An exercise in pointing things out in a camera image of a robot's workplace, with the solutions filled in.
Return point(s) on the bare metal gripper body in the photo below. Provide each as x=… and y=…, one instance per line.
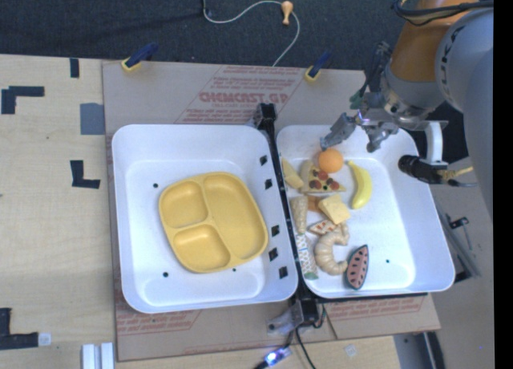
x=376, y=110

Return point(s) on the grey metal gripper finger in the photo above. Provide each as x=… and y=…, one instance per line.
x=340, y=128
x=380, y=136

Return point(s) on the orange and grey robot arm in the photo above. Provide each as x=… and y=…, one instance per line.
x=467, y=78

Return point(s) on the orange toy orange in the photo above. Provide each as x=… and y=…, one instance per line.
x=331, y=160

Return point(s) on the yellow banana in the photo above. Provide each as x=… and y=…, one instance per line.
x=362, y=187

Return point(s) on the large toy pizza slice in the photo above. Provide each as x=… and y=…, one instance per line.
x=318, y=183

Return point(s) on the yellow toy potato wedge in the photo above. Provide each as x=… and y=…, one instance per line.
x=292, y=177

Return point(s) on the yellow cheese wedge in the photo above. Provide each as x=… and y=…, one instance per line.
x=334, y=209

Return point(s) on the white plastic tray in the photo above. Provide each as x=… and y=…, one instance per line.
x=401, y=215
x=144, y=183

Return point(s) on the thin black rod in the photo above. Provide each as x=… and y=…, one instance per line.
x=283, y=195

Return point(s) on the small toy pizza slice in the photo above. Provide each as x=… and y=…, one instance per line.
x=321, y=228

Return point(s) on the beige toy croissant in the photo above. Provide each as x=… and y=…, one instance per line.
x=326, y=253

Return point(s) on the tan toy chicken drumstick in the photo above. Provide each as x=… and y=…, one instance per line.
x=286, y=9

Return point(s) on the white patterned packet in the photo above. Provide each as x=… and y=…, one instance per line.
x=306, y=257

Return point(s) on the red watermelon slice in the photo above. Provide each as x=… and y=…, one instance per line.
x=357, y=269

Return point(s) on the yellow divided plate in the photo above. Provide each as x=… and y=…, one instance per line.
x=224, y=215

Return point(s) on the brown cardboard board red print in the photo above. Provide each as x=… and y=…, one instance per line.
x=168, y=94

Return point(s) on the black cylinder on white bracket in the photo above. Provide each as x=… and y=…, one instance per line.
x=435, y=147

